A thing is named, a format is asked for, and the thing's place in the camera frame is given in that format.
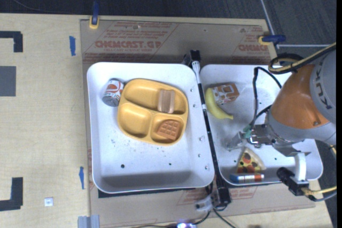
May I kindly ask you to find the yellow divided plate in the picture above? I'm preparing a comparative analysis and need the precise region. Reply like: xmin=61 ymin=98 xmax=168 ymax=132
xmin=116 ymin=77 xmax=190 ymax=147

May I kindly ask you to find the white plastic tray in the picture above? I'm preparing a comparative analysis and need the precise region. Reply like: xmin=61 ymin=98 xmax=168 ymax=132
xmin=86 ymin=61 xmax=216 ymax=194
xmin=199 ymin=64 xmax=324 ymax=187

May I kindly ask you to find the thin black and white rod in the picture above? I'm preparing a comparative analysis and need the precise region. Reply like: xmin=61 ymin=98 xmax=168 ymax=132
xmin=191 ymin=60 xmax=223 ymax=188

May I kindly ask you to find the brown cardboard board red print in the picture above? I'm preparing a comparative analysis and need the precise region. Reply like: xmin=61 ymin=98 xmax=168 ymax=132
xmin=80 ymin=18 xmax=316 ymax=225

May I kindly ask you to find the orange toy biscuit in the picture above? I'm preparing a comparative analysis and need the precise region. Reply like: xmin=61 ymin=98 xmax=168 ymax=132
xmin=155 ymin=119 xmax=182 ymax=142

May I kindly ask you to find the toy pizza slice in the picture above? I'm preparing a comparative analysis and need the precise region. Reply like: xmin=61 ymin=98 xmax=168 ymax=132
xmin=236 ymin=147 xmax=267 ymax=175

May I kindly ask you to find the orange and white carton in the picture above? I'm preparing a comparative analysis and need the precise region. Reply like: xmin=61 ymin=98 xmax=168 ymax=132
xmin=211 ymin=82 xmax=240 ymax=105

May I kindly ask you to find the black cylinder on white bracket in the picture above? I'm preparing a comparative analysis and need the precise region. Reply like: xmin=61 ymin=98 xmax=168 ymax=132
xmin=276 ymin=152 xmax=311 ymax=197

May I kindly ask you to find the orange and white can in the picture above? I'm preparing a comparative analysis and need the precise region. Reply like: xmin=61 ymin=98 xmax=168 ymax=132
xmin=102 ymin=78 xmax=125 ymax=108

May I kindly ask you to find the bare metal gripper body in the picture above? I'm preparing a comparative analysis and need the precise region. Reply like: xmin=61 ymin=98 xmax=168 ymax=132
xmin=246 ymin=124 xmax=277 ymax=148

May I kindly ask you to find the yellow banana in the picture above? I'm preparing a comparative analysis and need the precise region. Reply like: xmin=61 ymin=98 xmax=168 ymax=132
xmin=205 ymin=87 xmax=234 ymax=120

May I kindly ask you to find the black block with thin wires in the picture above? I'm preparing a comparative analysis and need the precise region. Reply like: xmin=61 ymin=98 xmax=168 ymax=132
xmin=214 ymin=183 xmax=232 ymax=207
xmin=183 ymin=50 xmax=202 ymax=67

